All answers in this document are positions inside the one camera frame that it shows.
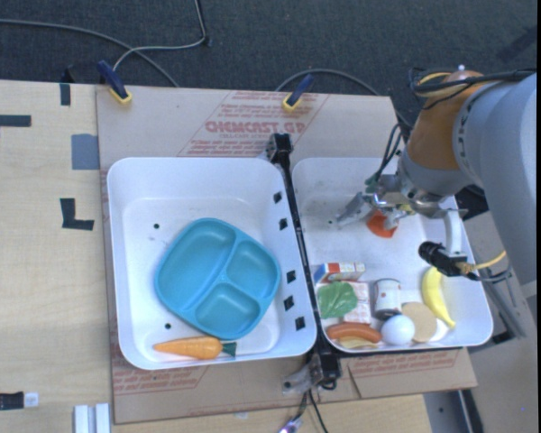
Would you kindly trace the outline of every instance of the white can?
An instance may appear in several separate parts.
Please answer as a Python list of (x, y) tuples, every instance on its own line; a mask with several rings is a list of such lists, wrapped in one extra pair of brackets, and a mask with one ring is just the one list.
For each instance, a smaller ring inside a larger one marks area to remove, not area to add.
[(374, 283), (375, 317), (386, 320), (400, 313), (400, 282), (396, 279), (379, 279)]

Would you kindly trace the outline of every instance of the banana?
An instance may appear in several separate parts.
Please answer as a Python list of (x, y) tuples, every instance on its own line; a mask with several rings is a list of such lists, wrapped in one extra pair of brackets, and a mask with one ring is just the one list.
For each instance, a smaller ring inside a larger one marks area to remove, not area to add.
[(423, 301), (431, 308), (439, 319), (443, 320), (450, 328), (454, 327), (455, 322), (449, 316), (449, 311), (443, 300), (441, 284), (443, 283), (443, 274), (435, 266), (426, 270), (421, 284), (423, 292)]

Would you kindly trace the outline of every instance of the light wood surface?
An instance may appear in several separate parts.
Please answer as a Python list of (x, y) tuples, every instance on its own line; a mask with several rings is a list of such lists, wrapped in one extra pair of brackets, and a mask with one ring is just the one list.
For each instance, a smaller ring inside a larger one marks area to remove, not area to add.
[[(72, 431), (72, 410), (112, 400), (97, 170), (72, 170), (71, 136), (96, 135), (95, 87), (0, 80), (0, 115), (31, 115), (0, 129), (0, 392), (38, 392), (38, 408), (0, 411), (1, 431)], [(92, 231), (62, 228), (75, 198)], [(319, 405), (336, 431), (431, 431), (422, 395)], [(296, 409), (112, 426), (113, 432), (272, 432)], [(301, 432), (319, 432), (312, 407)]]

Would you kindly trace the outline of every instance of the blue plate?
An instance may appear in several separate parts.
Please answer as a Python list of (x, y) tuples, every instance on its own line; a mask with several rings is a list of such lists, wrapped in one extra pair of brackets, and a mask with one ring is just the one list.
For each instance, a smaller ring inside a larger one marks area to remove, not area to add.
[(259, 323), (279, 282), (279, 264), (263, 245), (222, 220), (200, 218), (161, 259), (154, 289), (192, 326), (235, 340)]

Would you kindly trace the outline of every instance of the cardboard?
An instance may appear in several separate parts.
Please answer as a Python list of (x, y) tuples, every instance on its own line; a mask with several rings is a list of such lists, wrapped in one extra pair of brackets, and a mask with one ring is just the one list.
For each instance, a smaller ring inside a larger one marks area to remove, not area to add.
[[(264, 156), (274, 133), (290, 134), (293, 166), (315, 156), (379, 157), (396, 123), (390, 99), (305, 94), (300, 106), (287, 113), (280, 106), (285, 94), (275, 92), (129, 91), (133, 100), (122, 105), (107, 88), (96, 90), (115, 423), (297, 406), (300, 393), (284, 394), (281, 382), (300, 369), (304, 357), (166, 371), (144, 371), (124, 360), (116, 338), (105, 175), (126, 157)], [(346, 357), (341, 365), (344, 374), (336, 389), (318, 391), (321, 402), (476, 386), (463, 348)]]

